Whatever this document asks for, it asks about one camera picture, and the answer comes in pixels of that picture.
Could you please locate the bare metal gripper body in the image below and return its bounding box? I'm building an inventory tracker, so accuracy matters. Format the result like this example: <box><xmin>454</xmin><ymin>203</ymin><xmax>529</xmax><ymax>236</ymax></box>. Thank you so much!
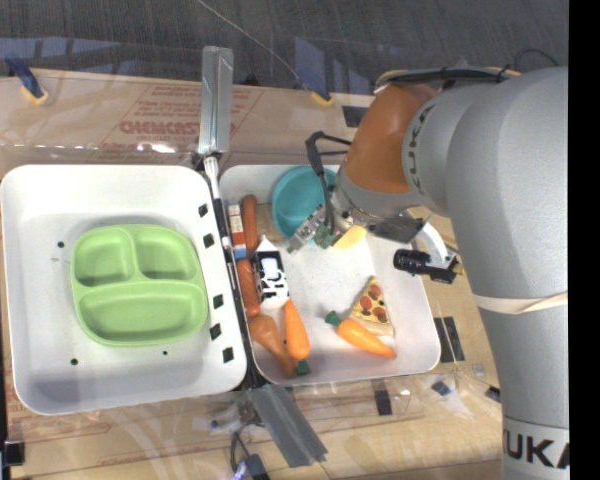
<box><xmin>286</xmin><ymin>200</ymin><xmax>370</xmax><ymax>256</ymax></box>

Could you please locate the blue bowl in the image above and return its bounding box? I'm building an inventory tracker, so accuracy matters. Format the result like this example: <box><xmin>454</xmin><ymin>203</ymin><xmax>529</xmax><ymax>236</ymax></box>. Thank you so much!
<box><xmin>270</xmin><ymin>165</ymin><xmax>339</xmax><ymax>240</ymax></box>

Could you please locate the beige round biscuit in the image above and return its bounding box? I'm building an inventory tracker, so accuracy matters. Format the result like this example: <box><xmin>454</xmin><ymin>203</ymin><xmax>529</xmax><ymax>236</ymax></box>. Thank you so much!
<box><xmin>255</xmin><ymin>202</ymin><xmax>287</xmax><ymax>244</ymax></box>

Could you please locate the pale yellow toy food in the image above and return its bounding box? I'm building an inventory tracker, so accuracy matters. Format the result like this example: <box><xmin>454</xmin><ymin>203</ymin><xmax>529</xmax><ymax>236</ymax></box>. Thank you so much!
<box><xmin>331</xmin><ymin>224</ymin><xmax>369</xmax><ymax>251</ymax></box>

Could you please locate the white plastic tray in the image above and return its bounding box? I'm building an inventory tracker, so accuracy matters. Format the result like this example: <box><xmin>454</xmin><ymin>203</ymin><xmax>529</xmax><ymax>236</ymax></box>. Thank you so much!
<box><xmin>218</xmin><ymin>163</ymin><xmax>443</xmax><ymax>389</ymax></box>
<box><xmin>0</xmin><ymin>163</ymin><xmax>249</xmax><ymax>416</ymax></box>

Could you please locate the black and white milk carton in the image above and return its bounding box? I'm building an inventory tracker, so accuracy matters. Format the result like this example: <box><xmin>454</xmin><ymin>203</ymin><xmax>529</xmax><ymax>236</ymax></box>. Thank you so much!
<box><xmin>251</xmin><ymin>234</ymin><xmax>292</xmax><ymax>305</ymax></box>

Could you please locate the brown toy sausage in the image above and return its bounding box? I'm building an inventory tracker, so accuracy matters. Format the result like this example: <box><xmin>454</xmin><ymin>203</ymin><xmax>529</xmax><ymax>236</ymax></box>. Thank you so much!
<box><xmin>240</xmin><ymin>193</ymin><xmax>261</xmax><ymax>255</ymax></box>
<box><xmin>235</xmin><ymin>258</ymin><xmax>263</xmax><ymax>319</ymax></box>

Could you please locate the red white blue small carton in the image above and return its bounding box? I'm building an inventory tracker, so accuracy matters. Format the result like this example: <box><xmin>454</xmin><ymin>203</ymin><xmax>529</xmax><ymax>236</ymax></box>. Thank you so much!
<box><xmin>227</xmin><ymin>203</ymin><xmax>249</xmax><ymax>261</ymax></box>

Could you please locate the thin black and white rod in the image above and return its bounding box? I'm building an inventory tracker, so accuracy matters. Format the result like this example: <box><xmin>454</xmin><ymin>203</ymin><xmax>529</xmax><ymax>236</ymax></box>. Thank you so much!
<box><xmin>203</xmin><ymin>154</ymin><xmax>256</xmax><ymax>390</ymax></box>

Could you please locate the toy pizza slice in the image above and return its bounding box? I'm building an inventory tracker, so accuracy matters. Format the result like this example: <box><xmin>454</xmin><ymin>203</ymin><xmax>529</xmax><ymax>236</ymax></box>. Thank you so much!
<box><xmin>349</xmin><ymin>275</ymin><xmax>396</xmax><ymax>338</ymax></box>

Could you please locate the orange toy carrot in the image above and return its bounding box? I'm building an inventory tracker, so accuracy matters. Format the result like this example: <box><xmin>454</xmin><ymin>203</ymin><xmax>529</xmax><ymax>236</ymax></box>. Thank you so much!
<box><xmin>324</xmin><ymin>310</ymin><xmax>398</xmax><ymax>361</ymax></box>
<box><xmin>282</xmin><ymin>297</ymin><xmax>313</xmax><ymax>376</ymax></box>

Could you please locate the brown tapered toy food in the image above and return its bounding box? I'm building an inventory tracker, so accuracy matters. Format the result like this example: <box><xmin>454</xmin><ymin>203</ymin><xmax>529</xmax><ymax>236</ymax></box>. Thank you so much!
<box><xmin>248</xmin><ymin>313</ymin><xmax>298</xmax><ymax>379</ymax></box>

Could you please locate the green divided plate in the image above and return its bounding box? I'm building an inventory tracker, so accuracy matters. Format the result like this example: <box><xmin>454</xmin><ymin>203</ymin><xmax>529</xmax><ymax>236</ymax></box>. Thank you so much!
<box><xmin>69</xmin><ymin>223</ymin><xmax>211</xmax><ymax>348</ymax></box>

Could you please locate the brown cardboard board red print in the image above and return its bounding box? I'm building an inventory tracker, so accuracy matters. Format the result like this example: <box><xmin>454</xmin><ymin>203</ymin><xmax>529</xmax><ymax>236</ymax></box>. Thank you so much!
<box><xmin>0</xmin><ymin>67</ymin><xmax>505</xmax><ymax>480</ymax></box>

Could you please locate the black cylinder on white bracket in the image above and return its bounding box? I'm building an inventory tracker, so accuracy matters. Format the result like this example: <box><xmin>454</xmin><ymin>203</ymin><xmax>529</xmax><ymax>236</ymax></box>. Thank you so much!
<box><xmin>392</xmin><ymin>220</ymin><xmax>461</xmax><ymax>286</ymax></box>

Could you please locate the black block with thin wires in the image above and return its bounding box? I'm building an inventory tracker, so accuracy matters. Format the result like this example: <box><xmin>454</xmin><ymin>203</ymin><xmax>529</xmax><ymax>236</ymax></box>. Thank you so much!
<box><xmin>242</xmin><ymin>452</ymin><xmax>271</xmax><ymax>480</ymax></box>

